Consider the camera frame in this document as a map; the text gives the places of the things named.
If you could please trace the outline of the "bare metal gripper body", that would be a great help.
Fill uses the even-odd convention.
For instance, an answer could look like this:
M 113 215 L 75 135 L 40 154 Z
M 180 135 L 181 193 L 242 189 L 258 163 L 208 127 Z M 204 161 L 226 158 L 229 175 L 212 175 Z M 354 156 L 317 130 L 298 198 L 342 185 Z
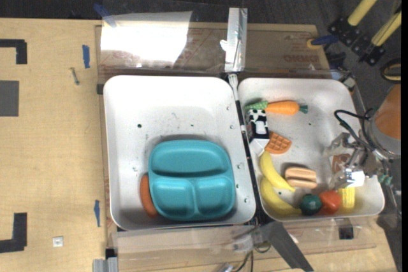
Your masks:
M 349 169 L 351 171 L 362 171 L 365 176 L 380 176 L 386 173 L 385 160 L 379 155 L 376 149 L 359 138 L 351 143 L 353 151 L 349 159 Z

